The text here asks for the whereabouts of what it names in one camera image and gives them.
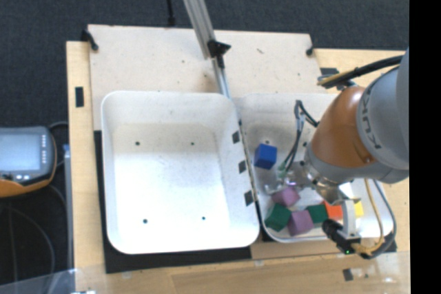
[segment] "orange block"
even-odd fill
[[[329,218],[333,220],[341,220],[343,218],[343,209],[340,204],[332,206],[326,201],[323,201],[323,203],[325,204],[326,212],[328,213]]]

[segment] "wooden table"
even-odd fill
[[[220,33],[229,38],[241,35],[240,32]],[[259,38],[265,37],[262,33],[255,35],[260,36]],[[274,46],[276,45],[280,48],[280,43],[274,43]],[[77,269],[78,291],[91,289],[97,293],[410,293],[409,179],[384,186],[397,218],[398,252],[385,253],[374,260],[367,261],[357,255],[344,256],[336,250],[335,244],[328,240],[307,244],[274,244],[258,240],[252,244],[252,260],[106,274],[93,140],[90,45],[86,42],[70,41],[67,42],[66,49],[74,263]],[[317,49],[310,60],[315,61],[318,67],[336,67],[345,71],[402,53]],[[247,61],[250,60],[252,59],[243,59],[242,65],[247,65]],[[362,76],[356,82],[366,86],[372,81],[373,75],[377,76],[378,72]],[[83,88],[84,105],[81,107],[77,107],[76,104],[76,87]]]

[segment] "transparent plastic sheet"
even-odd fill
[[[279,293],[410,293],[410,251],[373,260],[321,255],[113,274],[98,264],[6,284],[0,294],[255,294],[274,291],[275,282]]]

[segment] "block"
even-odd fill
[[[254,152],[254,165],[256,167],[271,169],[276,164],[277,147],[261,143]]]
[[[324,201],[326,212],[328,213],[328,218],[333,220],[341,220],[343,218],[343,209],[341,204],[336,206],[331,206],[328,202]]]
[[[288,231],[291,236],[304,234],[314,228],[311,215],[305,209],[303,211],[294,211],[288,220]]]
[[[326,212],[326,207],[324,204],[313,204],[308,206],[306,210],[309,212],[314,224],[323,223],[326,219],[328,219],[328,213]]]
[[[353,206],[356,210],[356,217],[357,218],[363,217],[365,212],[363,211],[363,205],[361,204],[361,201],[356,202]]]
[[[267,212],[265,226],[275,231],[281,231],[288,224],[291,211],[281,204],[275,203]]]
[[[300,200],[300,195],[293,187],[277,191],[271,195],[271,199],[285,207],[290,207]]]

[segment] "purple block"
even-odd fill
[[[271,199],[285,207],[290,207],[300,200],[300,195],[293,187],[277,191],[271,195]]]
[[[288,231],[291,236],[303,234],[314,228],[311,215],[307,210],[291,213],[288,222]]]

